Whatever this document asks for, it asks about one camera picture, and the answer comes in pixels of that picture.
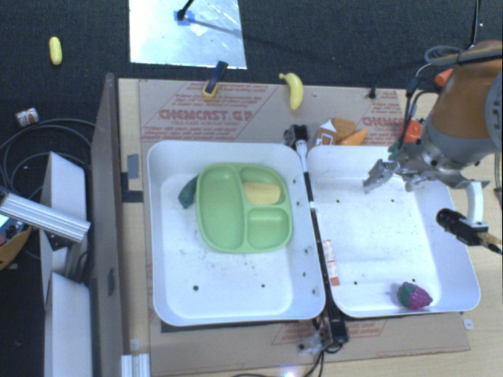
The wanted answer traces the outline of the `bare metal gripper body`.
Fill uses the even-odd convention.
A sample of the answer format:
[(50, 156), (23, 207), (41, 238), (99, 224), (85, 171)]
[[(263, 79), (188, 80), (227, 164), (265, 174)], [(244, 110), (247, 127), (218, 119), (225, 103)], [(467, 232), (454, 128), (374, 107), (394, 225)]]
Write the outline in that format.
[(403, 181), (406, 174), (427, 174), (429, 181), (440, 181), (450, 188), (466, 188), (471, 181), (462, 175), (463, 166), (455, 163), (436, 148), (403, 146), (396, 161), (396, 174)]

